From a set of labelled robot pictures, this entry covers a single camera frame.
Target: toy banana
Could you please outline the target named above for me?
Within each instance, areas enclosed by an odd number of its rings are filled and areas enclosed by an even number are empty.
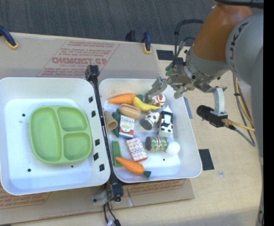
[[[133,102],[134,102],[134,106],[139,108],[143,112],[149,112],[150,110],[161,109],[161,106],[155,106],[155,105],[144,103],[138,97],[135,97]]]

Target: table surface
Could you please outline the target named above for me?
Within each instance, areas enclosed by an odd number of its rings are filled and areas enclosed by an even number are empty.
[[[157,49],[173,51],[174,46],[152,44],[152,49],[153,53]],[[159,60],[157,56],[156,61],[159,70],[164,74],[165,67],[169,65],[170,61]],[[234,96],[232,73],[226,72],[220,80],[213,81],[211,86],[228,87],[224,91],[225,111],[229,114],[229,119],[242,124]],[[243,83],[240,83],[240,87],[250,109],[250,88]],[[202,121],[196,114],[199,105],[214,107],[212,94],[205,94],[195,89],[185,92],[184,96],[188,100],[193,115],[191,124],[198,149],[209,149],[214,169],[204,170],[198,177],[190,179],[195,195],[194,199],[117,209],[113,210],[113,214],[121,225],[126,226],[255,225],[262,188],[257,147],[252,147],[237,132],[227,128],[215,128],[207,121]],[[106,222],[102,211],[12,225],[104,226]]]

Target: blue and yellow clamp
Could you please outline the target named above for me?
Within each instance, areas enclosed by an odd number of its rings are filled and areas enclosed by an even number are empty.
[[[6,39],[5,43],[11,49],[17,49],[19,47],[19,44],[14,40],[13,36],[11,36],[9,31],[7,31],[7,29],[4,28],[2,25],[0,25],[0,35],[3,35],[3,37]]]
[[[145,32],[143,34],[143,39],[141,40],[141,42],[145,42],[145,44],[143,45],[143,51],[149,55],[152,52],[151,49],[151,37],[150,34],[148,32]]]

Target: small carton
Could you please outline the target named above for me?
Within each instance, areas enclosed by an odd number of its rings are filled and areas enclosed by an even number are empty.
[[[126,146],[134,161],[143,161],[147,159],[147,154],[139,137],[127,140]]]
[[[131,139],[134,136],[135,119],[126,115],[121,115],[119,124],[119,136]]]

